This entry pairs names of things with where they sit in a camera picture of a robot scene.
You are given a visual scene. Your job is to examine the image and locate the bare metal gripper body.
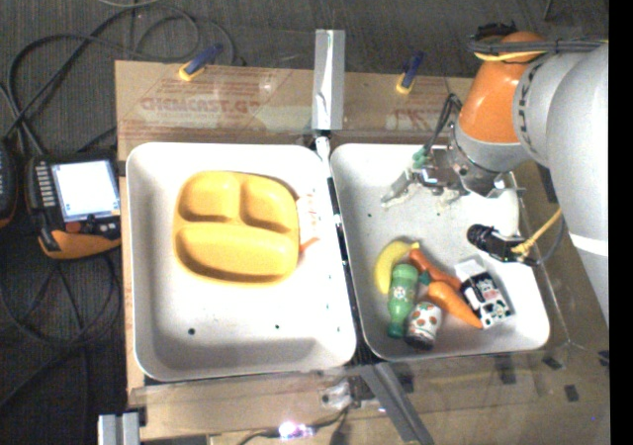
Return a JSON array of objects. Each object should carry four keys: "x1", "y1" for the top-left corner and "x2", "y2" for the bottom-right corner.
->
[{"x1": 417, "y1": 144, "x2": 527, "y2": 200}]

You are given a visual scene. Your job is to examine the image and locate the white plastic tray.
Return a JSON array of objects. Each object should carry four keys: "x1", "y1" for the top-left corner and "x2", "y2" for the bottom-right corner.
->
[
  {"x1": 328, "y1": 142, "x2": 552, "y2": 363},
  {"x1": 125, "y1": 140, "x2": 358, "y2": 384}
]

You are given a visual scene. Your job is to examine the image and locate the orange carrot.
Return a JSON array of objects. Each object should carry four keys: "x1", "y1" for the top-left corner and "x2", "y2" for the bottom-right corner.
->
[
  {"x1": 408, "y1": 248, "x2": 464, "y2": 292},
  {"x1": 419, "y1": 278, "x2": 485, "y2": 331}
]

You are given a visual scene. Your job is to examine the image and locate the yellow banana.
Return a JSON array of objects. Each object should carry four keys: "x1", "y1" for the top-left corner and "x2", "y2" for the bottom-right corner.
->
[{"x1": 374, "y1": 239, "x2": 421, "y2": 297}]

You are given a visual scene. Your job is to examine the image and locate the white and black carton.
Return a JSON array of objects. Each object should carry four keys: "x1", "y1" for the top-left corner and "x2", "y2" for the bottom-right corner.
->
[{"x1": 454, "y1": 256, "x2": 516, "y2": 331}]

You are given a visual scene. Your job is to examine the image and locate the green bottle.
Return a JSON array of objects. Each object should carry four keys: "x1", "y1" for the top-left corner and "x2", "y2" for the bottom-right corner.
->
[{"x1": 386, "y1": 262, "x2": 421, "y2": 340}]

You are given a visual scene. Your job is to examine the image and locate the white can with orange print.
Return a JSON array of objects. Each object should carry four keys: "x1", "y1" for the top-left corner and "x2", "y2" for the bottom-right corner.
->
[{"x1": 404, "y1": 300, "x2": 443, "y2": 352}]

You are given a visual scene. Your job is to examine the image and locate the yellow divided plate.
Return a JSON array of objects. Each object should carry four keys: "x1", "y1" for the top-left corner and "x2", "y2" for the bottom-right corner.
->
[{"x1": 171, "y1": 169, "x2": 304, "y2": 287}]

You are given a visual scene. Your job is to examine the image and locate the brown cardboard board, red print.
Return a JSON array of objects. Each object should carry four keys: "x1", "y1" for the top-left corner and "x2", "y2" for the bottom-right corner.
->
[{"x1": 114, "y1": 59, "x2": 610, "y2": 440}]

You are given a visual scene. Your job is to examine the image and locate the black cylinder on white bracket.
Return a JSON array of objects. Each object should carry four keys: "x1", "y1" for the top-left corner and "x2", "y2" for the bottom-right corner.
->
[{"x1": 466, "y1": 185, "x2": 527, "y2": 265}]

